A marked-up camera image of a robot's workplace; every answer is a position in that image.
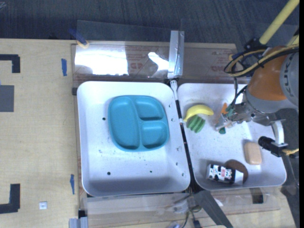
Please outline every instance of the gray carpet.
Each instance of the gray carpet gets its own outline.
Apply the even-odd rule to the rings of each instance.
[[[186,42],[235,43],[241,50],[249,39],[262,35],[288,0],[2,1],[7,6],[0,10],[0,38],[70,39],[68,29],[78,28],[86,39],[169,41],[168,31],[182,29]],[[298,26],[299,6],[269,45],[286,44]],[[298,113],[283,110],[279,115],[287,119],[286,141],[298,148]],[[287,184],[299,182],[299,159],[287,162],[292,166]],[[299,227],[298,190],[289,200]]]

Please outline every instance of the blue divided plate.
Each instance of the blue divided plate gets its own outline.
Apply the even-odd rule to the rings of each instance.
[[[150,96],[115,97],[109,104],[108,123],[113,143],[124,151],[155,150],[169,139],[165,110]]]

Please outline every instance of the metal bracket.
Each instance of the metal bracket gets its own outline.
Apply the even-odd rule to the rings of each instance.
[[[169,69],[168,79],[182,75],[184,61],[184,31],[172,30],[169,48]]]
[[[285,144],[284,142],[284,129],[282,125],[282,120],[277,120],[271,123],[272,129],[275,134],[275,143],[276,145]]]
[[[80,219],[71,218],[68,223],[69,228],[88,228],[87,217],[82,217]]]
[[[263,193],[260,188],[250,188],[253,204],[264,203]]]
[[[253,50],[253,49],[266,49],[267,46],[266,45],[262,45],[259,41],[259,38],[253,37],[252,39],[250,39],[245,45],[244,45],[244,49],[245,50]],[[257,55],[258,58],[262,57],[262,53]]]

